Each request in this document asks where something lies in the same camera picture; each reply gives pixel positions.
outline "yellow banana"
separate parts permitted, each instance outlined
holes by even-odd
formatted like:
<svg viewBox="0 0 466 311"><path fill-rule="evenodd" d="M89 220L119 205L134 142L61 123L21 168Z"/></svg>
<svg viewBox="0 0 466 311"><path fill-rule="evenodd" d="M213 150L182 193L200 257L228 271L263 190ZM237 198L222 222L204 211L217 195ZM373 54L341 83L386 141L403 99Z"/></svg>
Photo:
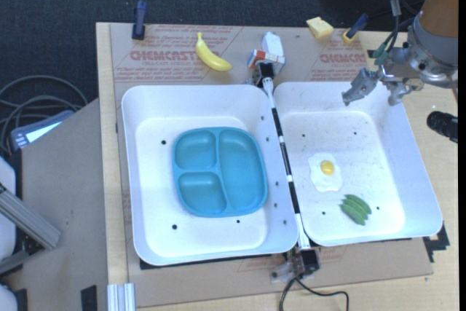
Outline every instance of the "yellow banana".
<svg viewBox="0 0 466 311"><path fill-rule="evenodd" d="M196 55L199 56L205 65L214 70L228 71L232 68L232 65L228 61L213 54L204 42L204 39L202 39L202 33L197 33Z"/></svg>

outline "wooden table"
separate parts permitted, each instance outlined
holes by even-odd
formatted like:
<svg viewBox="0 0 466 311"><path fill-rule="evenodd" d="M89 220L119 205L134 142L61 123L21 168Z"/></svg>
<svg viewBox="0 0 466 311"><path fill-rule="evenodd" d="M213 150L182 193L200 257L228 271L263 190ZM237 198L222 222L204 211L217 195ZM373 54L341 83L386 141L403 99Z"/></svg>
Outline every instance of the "wooden table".
<svg viewBox="0 0 466 311"><path fill-rule="evenodd" d="M111 59L110 24L98 23L98 77L100 120L103 151L103 177L106 214L108 281L128 283L128 267L123 222L122 193L119 173L118 139L115 131L113 66ZM387 36L382 32L360 32L365 50L373 50ZM406 36L399 36L400 43ZM457 115L457 101L450 90L426 86L404 99L422 159L437 195L450 246L434 254L433 275L361 283L319 291L345 290L349 293L351 310L458 310L459 309L459 233L458 233L458 147L447 138L434 133L426 124L427 115L444 111ZM205 302L146 307L144 310L277 310L279 293L217 299ZM305 290L287 295L288 310L343 310L344 298L317 297Z"/></svg>

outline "blue divided plate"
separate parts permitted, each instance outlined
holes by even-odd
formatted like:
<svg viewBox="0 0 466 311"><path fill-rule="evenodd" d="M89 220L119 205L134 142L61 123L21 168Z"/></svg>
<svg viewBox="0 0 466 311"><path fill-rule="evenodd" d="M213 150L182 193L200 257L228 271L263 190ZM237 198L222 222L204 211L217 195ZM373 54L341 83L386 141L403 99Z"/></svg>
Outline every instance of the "blue divided plate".
<svg viewBox="0 0 466 311"><path fill-rule="evenodd" d="M254 137L233 127L205 127L173 144L178 197L194 215L240 216L267 199L264 160Z"/></svg>

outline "egg yolk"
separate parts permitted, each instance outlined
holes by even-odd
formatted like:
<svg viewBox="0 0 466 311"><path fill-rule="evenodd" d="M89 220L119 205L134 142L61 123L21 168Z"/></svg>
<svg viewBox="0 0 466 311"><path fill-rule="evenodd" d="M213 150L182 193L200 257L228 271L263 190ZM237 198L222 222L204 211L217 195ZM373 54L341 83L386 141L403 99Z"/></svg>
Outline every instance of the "egg yolk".
<svg viewBox="0 0 466 311"><path fill-rule="evenodd" d="M335 167L333 166L333 163L327 160L322 161L320 163L320 169L326 175L332 175L333 172L335 171Z"/></svg>

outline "white tray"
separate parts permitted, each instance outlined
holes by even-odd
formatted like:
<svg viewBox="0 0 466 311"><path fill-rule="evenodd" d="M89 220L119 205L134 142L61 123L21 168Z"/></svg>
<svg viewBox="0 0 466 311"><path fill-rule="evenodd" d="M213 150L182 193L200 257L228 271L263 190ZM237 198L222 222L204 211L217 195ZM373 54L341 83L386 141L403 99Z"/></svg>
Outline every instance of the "white tray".
<svg viewBox="0 0 466 311"><path fill-rule="evenodd" d="M388 106L377 87L345 106L349 83L284 83L275 90L304 230L319 245L434 235L442 217L403 106ZM246 84L137 86L122 99L135 249L164 266L283 253L298 229L280 144L265 93ZM269 196L240 217L203 218L187 212L175 190L171 147L200 127L248 131L264 157ZM309 158L331 157L341 185L317 188ZM365 226L342 213L345 194L373 210Z"/></svg>

